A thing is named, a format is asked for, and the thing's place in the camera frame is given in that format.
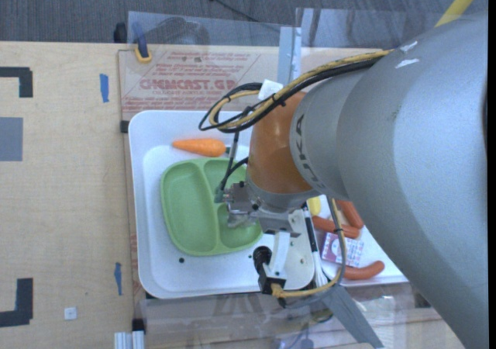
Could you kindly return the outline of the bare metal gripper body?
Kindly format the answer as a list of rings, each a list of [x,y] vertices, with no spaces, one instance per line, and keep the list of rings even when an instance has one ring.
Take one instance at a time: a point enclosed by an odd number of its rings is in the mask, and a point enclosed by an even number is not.
[[[289,233],[291,237],[301,234],[290,222],[290,214],[301,205],[295,195],[268,192],[251,181],[240,181],[225,190],[223,200],[228,215],[249,214],[249,226],[259,223],[263,233]]]

